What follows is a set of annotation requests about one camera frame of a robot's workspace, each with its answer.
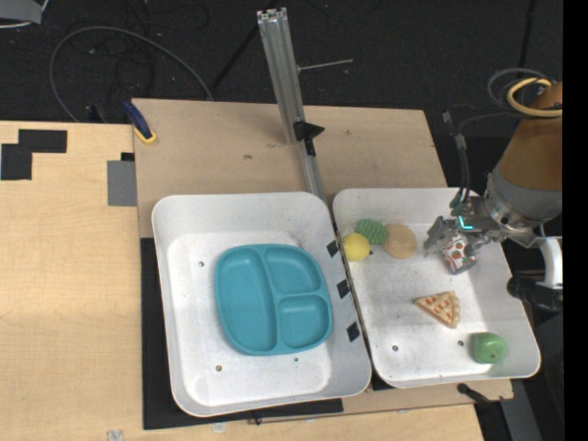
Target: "yellow lemon toy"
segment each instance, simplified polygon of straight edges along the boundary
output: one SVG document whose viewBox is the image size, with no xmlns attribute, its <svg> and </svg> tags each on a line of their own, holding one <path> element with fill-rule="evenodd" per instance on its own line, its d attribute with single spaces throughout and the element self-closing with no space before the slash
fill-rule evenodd
<svg viewBox="0 0 588 441">
<path fill-rule="evenodd" d="M 357 232 L 343 238 L 343 247 L 349 261 L 361 261 L 369 255 L 369 240 Z"/>
</svg>

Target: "teal plastic plate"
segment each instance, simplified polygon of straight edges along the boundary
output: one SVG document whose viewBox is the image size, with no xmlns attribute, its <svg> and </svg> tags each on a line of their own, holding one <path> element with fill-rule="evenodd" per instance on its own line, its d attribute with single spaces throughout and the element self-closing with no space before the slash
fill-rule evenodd
<svg viewBox="0 0 588 441">
<path fill-rule="evenodd" d="M 227 339 L 247 355 L 311 349 L 333 326 L 321 269 L 296 246 L 256 244 L 226 251 L 216 265 L 215 293 Z"/>
</svg>

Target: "blue clamp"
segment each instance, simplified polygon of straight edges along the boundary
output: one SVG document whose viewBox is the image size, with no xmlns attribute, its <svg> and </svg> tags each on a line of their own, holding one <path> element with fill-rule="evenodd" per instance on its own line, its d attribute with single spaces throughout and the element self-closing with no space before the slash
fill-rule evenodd
<svg viewBox="0 0 588 441">
<path fill-rule="evenodd" d="M 122 102 L 122 110 L 132 123 L 135 134 L 143 143 L 152 143 L 157 139 L 141 112 L 130 101 Z"/>
</svg>

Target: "metal pole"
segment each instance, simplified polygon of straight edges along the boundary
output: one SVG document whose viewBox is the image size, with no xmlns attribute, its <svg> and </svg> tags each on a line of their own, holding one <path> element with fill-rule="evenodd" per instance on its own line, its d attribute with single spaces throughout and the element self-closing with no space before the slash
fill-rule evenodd
<svg viewBox="0 0 588 441">
<path fill-rule="evenodd" d="M 316 156 L 309 154 L 304 141 L 297 141 L 294 131 L 294 123 L 305 119 L 298 66 L 294 59 L 286 8 L 271 9 L 266 12 L 258 11 L 257 23 L 266 51 L 267 64 L 282 117 L 286 142 L 289 144 L 298 142 L 302 172 L 307 188 L 313 195 L 326 202 Z"/>
</svg>

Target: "black clamp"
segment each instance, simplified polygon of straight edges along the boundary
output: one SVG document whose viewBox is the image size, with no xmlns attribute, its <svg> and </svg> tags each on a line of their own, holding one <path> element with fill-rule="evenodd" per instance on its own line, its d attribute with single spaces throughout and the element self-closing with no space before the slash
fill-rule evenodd
<svg viewBox="0 0 588 441">
<path fill-rule="evenodd" d="M 296 140 L 304 140 L 306 153 L 313 157 L 316 157 L 316 151 L 314 150 L 314 143 L 312 142 L 312 139 L 314 139 L 323 131 L 324 128 L 322 128 L 321 126 L 310 124 L 306 121 L 300 120 L 294 123 L 294 135 L 296 135 Z"/>
<path fill-rule="evenodd" d="M 147 121 L 135 105 L 125 100 L 122 102 L 122 111 L 129 118 L 130 123 L 133 125 L 133 130 L 141 142 L 144 144 L 155 142 L 155 139 L 157 139 L 155 132 L 151 130 Z"/>
</svg>

